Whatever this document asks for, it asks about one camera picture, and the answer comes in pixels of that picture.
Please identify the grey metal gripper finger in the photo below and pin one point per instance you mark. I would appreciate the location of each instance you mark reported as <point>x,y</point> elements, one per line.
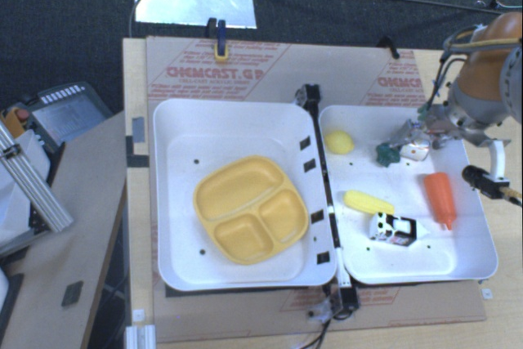
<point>401,134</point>
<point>415,152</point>

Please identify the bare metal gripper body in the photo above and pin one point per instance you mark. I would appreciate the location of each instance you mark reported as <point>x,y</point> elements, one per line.
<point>453,126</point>

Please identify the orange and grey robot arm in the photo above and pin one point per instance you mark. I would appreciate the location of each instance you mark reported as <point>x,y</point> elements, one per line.
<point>486,65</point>

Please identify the green broccoli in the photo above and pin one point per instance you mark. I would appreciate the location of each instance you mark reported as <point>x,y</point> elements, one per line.
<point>386,156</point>

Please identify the orange carrot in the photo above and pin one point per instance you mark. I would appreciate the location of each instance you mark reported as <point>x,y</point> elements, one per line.
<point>440,196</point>

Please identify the yellow lemon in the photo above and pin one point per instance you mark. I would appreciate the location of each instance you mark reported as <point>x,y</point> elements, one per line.
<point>339,142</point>

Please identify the yellow corn cob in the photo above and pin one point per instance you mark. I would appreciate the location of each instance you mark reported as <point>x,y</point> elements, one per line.
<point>365,202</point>

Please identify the thin black and white rod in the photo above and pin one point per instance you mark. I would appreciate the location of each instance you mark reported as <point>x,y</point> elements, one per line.
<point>327,184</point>

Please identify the white plastic tray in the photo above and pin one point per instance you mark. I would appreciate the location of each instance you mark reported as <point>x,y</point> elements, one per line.
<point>229,135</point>
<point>408,261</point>

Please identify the brown cardboard board red print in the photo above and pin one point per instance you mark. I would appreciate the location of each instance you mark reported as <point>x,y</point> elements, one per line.
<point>261,69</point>

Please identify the yellow divided plate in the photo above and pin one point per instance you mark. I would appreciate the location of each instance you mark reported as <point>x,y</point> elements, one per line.
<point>249,208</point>

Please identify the black cylinder on white bracket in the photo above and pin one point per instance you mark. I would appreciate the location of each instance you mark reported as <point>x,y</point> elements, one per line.
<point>484,180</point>

